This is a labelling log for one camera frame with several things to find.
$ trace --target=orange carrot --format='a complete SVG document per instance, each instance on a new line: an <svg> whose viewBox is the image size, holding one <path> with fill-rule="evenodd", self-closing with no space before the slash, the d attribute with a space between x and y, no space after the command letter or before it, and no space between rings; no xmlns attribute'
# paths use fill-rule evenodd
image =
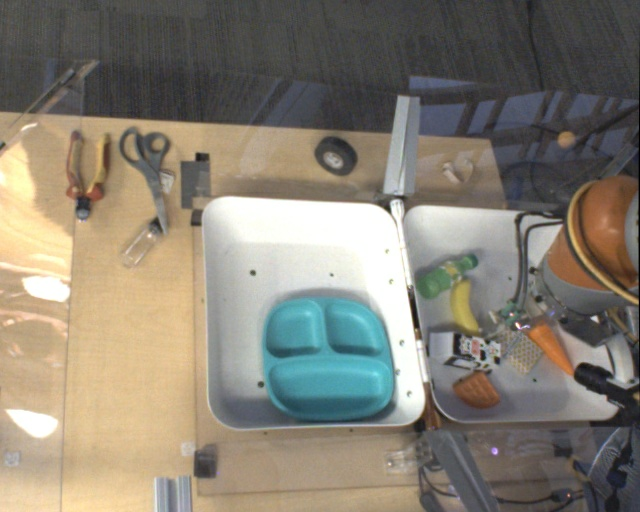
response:
<svg viewBox="0 0 640 512"><path fill-rule="evenodd" d="M531 328L525 329L524 332L531 341L542 349L551 361L565 373L573 377L573 365L569 361L562 345L560 345L558 338L556 338L556 335L545 320L539 319L538 321L534 321Z"/></svg>

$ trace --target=wire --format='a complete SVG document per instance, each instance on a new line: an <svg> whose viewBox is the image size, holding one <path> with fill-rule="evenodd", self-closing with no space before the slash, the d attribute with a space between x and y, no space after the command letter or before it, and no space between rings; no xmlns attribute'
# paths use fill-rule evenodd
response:
<svg viewBox="0 0 640 512"><path fill-rule="evenodd" d="M583 463L575 457L571 456L569 460L571 461L571 468L573 469L576 477L583 483L583 497L584 487L586 487L587 489L589 489L589 494L591 495L591 503L593 503L593 505L595 506L594 512L600 512L600 505L598 505L598 496L593 486L593 482L591 481L591 478L589 478L588 471L582 467Z"/></svg>
<svg viewBox="0 0 640 512"><path fill-rule="evenodd" d="M571 498L569 498L567 501L565 501L562 505L556 507L556 508L552 508L551 510L549 510L548 512L560 512L560 510L564 510L565 508L567 508L569 505L571 505L573 502L581 500L584 498L584 495L580 495L580 496L572 496Z"/></svg>
<svg viewBox="0 0 640 512"><path fill-rule="evenodd" d="M621 111L624 112L625 115L622 116L622 118L626 117L627 115L629 115L629 112L625 111ZM550 134L555 135L556 137L558 135L560 135L563 131L567 131L567 130L558 130L555 128L551 128L549 126L543 126L540 124L534 124L534 123L525 123L524 121L495 121L493 123L489 123L484 127L484 130L482 133L470 133L467 134L467 137L471 137L471 138L487 138L490 135L487 135L487 131L488 130L495 130L498 127L501 127L501 129L510 129L511 127L522 127L522 128L534 128L536 130L539 130L541 132L547 132ZM584 146L585 148L589 148L591 151L593 151L594 153L597 153L598 156L602 157L602 158L608 158L608 159L613 159L615 158L615 155L611 155L609 153L607 153L606 151L601 150L600 148L597 148L595 146L592 146L591 144L587 144L588 139L591 135L593 135L594 133L597 133L600 127L598 128L594 128L593 130L587 132L586 135L586 139L582 140L584 138L584 136L581 136L580 139L576 139L575 144L573 145L573 147L571 148L572 150L580 147L580 146ZM538 160L532 160L531 162L528 162L531 164L535 164L535 165L544 165L544 162L538 161Z"/></svg>
<svg viewBox="0 0 640 512"><path fill-rule="evenodd" d="M521 232L521 227L522 227L522 220L527 217L527 216L537 216L537 217L543 217L545 219L559 219L560 217L553 214L553 213L549 213L549 212L532 212L532 211L526 211L526 212L520 212L518 215L516 215L515 219L514 219L514 223L515 223L515 228L516 228L516 248L518 250L518 278L516 281L516 290L515 293L513 294L513 297L511 299L511 301L513 303L518 303L521 297L521 293L522 293L522 289L524 288L524 284L527 281L527 274L526 274L526 270L525 267L527 266L527 263L529 261L529 255L527 254L527 252L525 251L525 247L524 247L524 242L522 240L522 232ZM543 225L545 224L558 224L558 223L541 223Z"/></svg>
<svg viewBox="0 0 640 512"><path fill-rule="evenodd" d="M460 498L460 496L458 496L457 494L453 494L451 492L447 492L447 491L443 491L442 489L439 489L438 487L436 487L431 480L429 480L429 477L427 476L428 470L425 466L422 466L420 468L420 471L418 473L419 475L419 483L420 483L420 493L421 494L426 494L427 492L429 492L428 490L425 489L424 484L426 483L429 486L429 489L431 489L433 492L435 492L436 494L438 494L439 496L445 496L447 498ZM560 507L557 507L555 509L550 510L549 512L558 512L559 510L562 510L566 507L568 507L571 503L573 503L574 501L580 500L582 498L584 498L584 494L582 493L582 491L578 490L578 491L571 491L571 490L561 490L561 491L554 491L551 494L549 494L548 496L544 496L542 498L536 498L536 499L532 499L532 500L512 500L512 499L508 499L508 498L502 498L500 496L493 496L495 498L495 500L498 503L501 504L509 504L509 505L536 505L538 503L544 503L545 501L559 501L560 497L567 493L569 495L569 498L567 499L566 502L564 502L563 504L560 505Z"/></svg>
<svg viewBox="0 0 640 512"><path fill-rule="evenodd" d="M496 501L498 503L506 503L509 505L535 505L537 503L544 503L545 501L550 501L553 499L553 495L549 494L549 496L545 496L544 498L538 498L537 500L509 500L506 498L499 498L495 496Z"/></svg>
<svg viewBox="0 0 640 512"><path fill-rule="evenodd" d="M532 224L531 226L529 226L527 228L527 230L524 232L524 242L522 244L522 252L524 254L524 258L526 258L526 261L529 260L529 235L531 234L531 232L534 229L538 229L538 228L543 228L546 226L559 226L561 225L563 222L562 221L557 221L557 222L539 222L537 224ZM522 290L520 292L520 297L518 298L518 308L522 309L524 307L524 302L527 299L527 293L529 291L529 280L527 279L527 274L526 272L523 274L524 278L523 278L523 283L522 283Z"/></svg>
<svg viewBox="0 0 640 512"><path fill-rule="evenodd" d="M619 295L623 299L627 300L634 306L638 305L638 296L633 295L628 290L626 290L619 282L616 282L611 275L607 275L608 272L604 268L597 268L594 263L595 257L591 254L591 257L586 254L585 250L582 246L577 242L576 237L576 226L574 215L576 215L576 208L580 204L582 197L586 194L586 192L596 183L594 181L590 181L585 183L578 189L578 191L574 194L571 202L569 203L569 209L567 210L567 222L565 224L565 231L567 234L568 246L571 252L576 256L578 263L587 271L587 273L593 277L598 283L600 283L605 288L608 288L616 295Z"/></svg>
<svg viewBox="0 0 640 512"><path fill-rule="evenodd" d="M598 125L591 131L588 131L584 135L581 135L580 138L576 141L576 146L586 145L587 139L596 133L604 132L605 130L611 128L614 124L622 121L625 117L630 116L634 112L640 109L640 105L632 105L630 107L625 108L624 110L618 111L618 114L609 119L608 121Z"/></svg>
<svg viewBox="0 0 640 512"><path fill-rule="evenodd" d="M533 53L533 60L536 65L536 71L538 73L538 86L541 91L544 91L544 79L542 78L542 65L540 64L540 57L538 56L538 49L536 48L536 41L533 37L533 14L534 6L533 0L527 0L527 33L529 35L529 44L531 45L531 53Z"/></svg>
<svg viewBox="0 0 640 512"><path fill-rule="evenodd" d="M426 482L427 485L429 486L429 488L435 492L436 494L439 494L440 496L446 496L447 498L458 498L457 494L453 494L450 492L445 492L441 489L438 489L435 485L433 485L431 483L431 480L429 480L429 477L427 476L427 468L422 466L421 471L419 473L420 476L420 492L422 494L425 494L427 491L425 491L424 487L423 487L423 482Z"/></svg>
<svg viewBox="0 0 640 512"><path fill-rule="evenodd" d="M611 320L616 325L616 327L620 329L622 335L629 339L632 344L635 345L636 343L638 343L638 337L629 330L629 328L624 324L624 322L618 315L618 308L607 309L607 316L609 317L609 320Z"/></svg>

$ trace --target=black cable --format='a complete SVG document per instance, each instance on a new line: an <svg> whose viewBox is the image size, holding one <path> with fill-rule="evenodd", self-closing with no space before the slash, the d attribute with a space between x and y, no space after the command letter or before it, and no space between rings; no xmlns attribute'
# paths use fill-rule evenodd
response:
<svg viewBox="0 0 640 512"><path fill-rule="evenodd" d="M637 110L640 110L640 105L632 105L632 106L627 107L627 108L625 108L623 110L619 110L618 114L613 116L608 121L598 125L596 128L594 128L593 130L585 133L584 135L581 135L580 138L576 140L576 146L582 146L582 145L586 146L587 145L586 142L587 142L587 139L589 137L591 137L592 135L604 132L605 130L608 130L614 124L622 121L625 117L630 116L631 114L633 114Z"/></svg>
<svg viewBox="0 0 640 512"><path fill-rule="evenodd" d="M576 460L576 459L573 459L573 463L571 464L571 467L573 467L574 471L577 471L578 473L580 473L581 475L586 477L585 484L586 484L586 487L589 489L589 493L591 494L591 500L593 501L593 504L596 507L595 512L600 512L600 506L598 505L598 495L596 494L596 490L593 487L593 483L591 482L591 478L589 478L588 471L586 471L582 467L582 463L579 460Z"/></svg>
<svg viewBox="0 0 640 512"><path fill-rule="evenodd" d="M516 228L516 249L518 250L518 278L516 282L516 291L513 294L513 297L511 299L513 303L517 303L520 298L520 294L523 287L523 281L526 281L525 267L527 266L527 263L529 261L528 254L526 254L523 250L524 246L523 246L522 232L521 232L522 220L526 216L537 216L537 217L543 217L545 219L561 218L558 215L555 215L549 212L526 211L526 212L520 212L516 215L514 219L514 223Z"/></svg>
<svg viewBox="0 0 640 512"><path fill-rule="evenodd" d="M453 493L450 493L450 492L442 491L442 490L438 489L435 485L433 485L431 483L431 480L429 480L429 477L427 476L427 468L425 468L424 466L421 468L419 476L420 476L420 492L422 494L425 494L425 492L426 492L424 490L424 488L423 488L423 482L422 482L422 479L424 479L424 482L426 482L427 485L429 486L429 488L433 492L435 492L436 494L439 494L440 496L446 496L447 498L458 498L459 497L457 494L453 494Z"/></svg>
<svg viewBox="0 0 640 512"><path fill-rule="evenodd" d="M564 510L565 508L567 508L569 505L571 505L572 503L584 499L584 496L576 496L569 498L567 501L565 501L562 505L556 507L556 508L552 508L551 510L549 510L548 512L560 512L561 510Z"/></svg>
<svg viewBox="0 0 640 512"><path fill-rule="evenodd" d="M628 112L629 109L625 109L625 110L621 110L621 116L616 116L616 122L622 120L623 118L625 118L626 116L628 116L629 114L633 113L632 112ZM551 133L553 135L555 135L556 137L558 135L560 135L562 132L567 131L567 130L557 130L555 128L550 128L548 126L543 126L540 124L532 124L532 123L525 123L522 121L495 121L493 123L489 123L484 127L484 130L482 133L470 133L468 135L466 135L467 137L470 138L481 138L481 139L486 139L487 137L489 137L489 135L487 135L487 130L495 130L498 126L501 126L501 129L509 129L509 128L505 128L504 125L511 125L511 126L520 126L523 128L535 128L536 130L539 130L541 132L548 132ZM593 151L594 153L599 153L601 157L603 158L610 158L613 159L615 157L615 155L610 155L609 153L605 153L604 151L602 151L599 148L596 148L594 146L592 146L591 144L587 144L587 140L588 138L593 135L594 133L597 133L599 131L604 131L604 129L601 129L601 126L598 126L597 128L594 128L593 130L591 130L590 132L587 132L586 135L586 139L582 140L582 138L584 136L581 136L580 139L576 139L576 143L573 145L573 149L580 147L580 146L584 146L585 148L589 148L591 151ZM531 162L533 164L539 164L539 163L543 163L543 162L536 162L533 161Z"/></svg>
<svg viewBox="0 0 640 512"><path fill-rule="evenodd" d="M545 496L544 498L538 498L537 500L509 500L507 498L500 498L495 496L496 501L498 503L506 503L509 505L535 505L537 503L544 503L545 501L550 501L553 499L553 495Z"/></svg>
<svg viewBox="0 0 640 512"><path fill-rule="evenodd" d="M557 175L557 172L558 172L557 169L555 169L553 166L545 162L538 162L535 159L519 160L517 162L513 162L509 164L506 168L501 170L500 177L506 184L508 184L509 179L513 179L515 182L517 182L518 177L520 176L522 176L523 178L528 177L529 183L531 184L531 189L535 193L538 202L540 203L558 202L558 199L552 195L553 193L543 193L540 190L540 187L538 187L538 184L536 183L539 180L535 179L534 171L536 172L547 171L554 175Z"/></svg>
<svg viewBox="0 0 640 512"><path fill-rule="evenodd" d="M420 493L421 494L426 494L427 491L424 487L424 484L426 483L429 486L429 489L433 492L435 492L436 494L438 494L439 496L445 496L447 498L460 498L460 496L458 496L457 494L453 494L450 492L446 492L443 491L442 489L438 489L432 482L431 480L429 480L429 477L427 476L427 468L425 466L422 466L420 468L420 471L418 473L419 476L419 484L420 484ZM568 507L571 503L573 503L574 501L580 500L584 498L583 494L580 494L580 491L567 491L569 493L569 498L567 499L566 502L564 502L562 505L560 505L560 507L557 507L553 510L550 510L549 512L558 512L566 507ZM542 498L536 498L533 500L512 500L512 499L508 499L508 498L502 498L500 496L493 496L495 498L495 500L498 503L502 503L502 504L509 504L509 505L536 505L538 503L544 503L545 501L558 501L561 494L563 493L563 491L554 491L551 494L549 494L548 496L544 496Z"/></svg>
<svg viewBox="0 0 640 512"><path fill-rule="evenodd" d="M529 261L529 235L534 229L543 228L545 226L559 226L563 223L563 221L556 222L539 222L537 224L532 224L527 228L524 232L524 242L522 244L522 252L523 252L523 262L526 266L526 263ZM522 309L524 307L524 301L526 300L527 293L529 291L529 279L527 279L527 272L523 269L523 279L522 279L520 297L518 298L518 308Z"/></svg>
<svg viewBox="0 0 640 512"><path fill-rule="evenodd" d="M531 53L533 53L533 61L536 65L536 72L538 73L538 87L541 91L544 91L544 79L542 78L542 64L540 63L540 57L538 56L538 49L536 48L536 41L533 36L533 15L534 5L533 0L527 0L527 33L529 34L529 44L531 46Z"/></svg>

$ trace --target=gray carpet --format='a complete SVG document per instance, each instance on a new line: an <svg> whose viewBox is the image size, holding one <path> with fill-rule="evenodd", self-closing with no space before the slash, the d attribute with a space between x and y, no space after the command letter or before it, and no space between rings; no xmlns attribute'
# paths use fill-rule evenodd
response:
<svg viewBox="0 0 640 512"><path fill-rule="evenodd" d="M85 112L99 116L259 123L274 91L309 82L332 92L307 122L388 129L412 75L638 98L639 11L635 0L534 0L531 16L523 0L0 0L0 109L24 109L52 61L90 58L101 64Z"/></svg>

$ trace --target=white tray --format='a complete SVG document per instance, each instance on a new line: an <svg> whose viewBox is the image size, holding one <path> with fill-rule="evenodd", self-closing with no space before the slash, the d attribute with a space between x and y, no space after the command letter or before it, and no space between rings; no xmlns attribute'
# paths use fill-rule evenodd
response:
<svg viewBox="0 0 640 512"><path fill-rule="evenodd" d="M223 197L203 215L207 390L213 415L240 430L401 426L423 412L398 235L370 204ZM396 370L390 404L361 422L296 421L271 403L262 330L276 304L303 296L357 300L382 320Z"/></svg>
<svg viewBox="0 0 640 512"><path fill-rule="evenodd" d="M492 326L487 312L500 309L513 295L517 279L517 256L514 218L517 212L443 206L418 206L405 217L405 234L414 275L431 269L451 257L473 252L478 267L468 273L472 282L471 308L485 329ZM523 222L523 230L529 223ZM537 264L558 232L558 226L531 233L530 263ZM453 330L449 292L435 299L417 297L423 336L430 332ZM561 341L574 367L589 362L611 370L605 347L591 348L562 333ZM445 366L449 346L429 347L429 374L434 398L440 411L465 423L606 420L617 407L576 383L546 357L526 376L505 361L493 370L490 380L501 402L490 409L465 405L453 392L452 385L464 371Z"/></svg>

